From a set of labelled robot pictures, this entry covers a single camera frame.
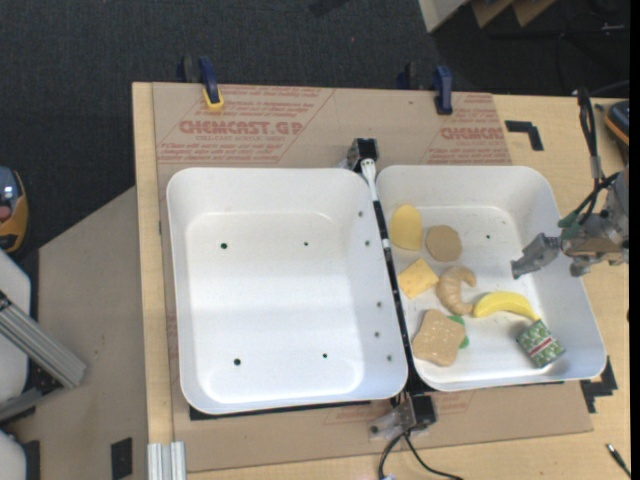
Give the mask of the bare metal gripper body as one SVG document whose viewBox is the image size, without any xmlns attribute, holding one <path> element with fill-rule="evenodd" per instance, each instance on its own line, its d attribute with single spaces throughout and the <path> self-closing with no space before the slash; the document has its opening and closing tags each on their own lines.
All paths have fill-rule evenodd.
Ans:
<svg viewBox="0 0 640 480">
<path fill-rule="evenodd" d="M 561 250 L 578 265 L 626 263 L 629 217 L 614 212 L 592 213 L 587 218 L 580 215 L 561 232 Z"/>
</svg>

